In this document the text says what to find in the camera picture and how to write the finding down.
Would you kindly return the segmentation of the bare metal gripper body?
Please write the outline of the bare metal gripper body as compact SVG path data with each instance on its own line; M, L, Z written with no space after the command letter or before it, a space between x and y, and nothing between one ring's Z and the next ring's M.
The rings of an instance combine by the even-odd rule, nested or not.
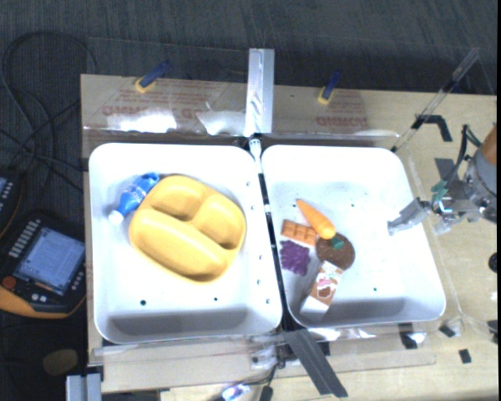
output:
M452 180L436 199L436 211L448 224L463 219L484 219L496 224L497 196L478 180Z

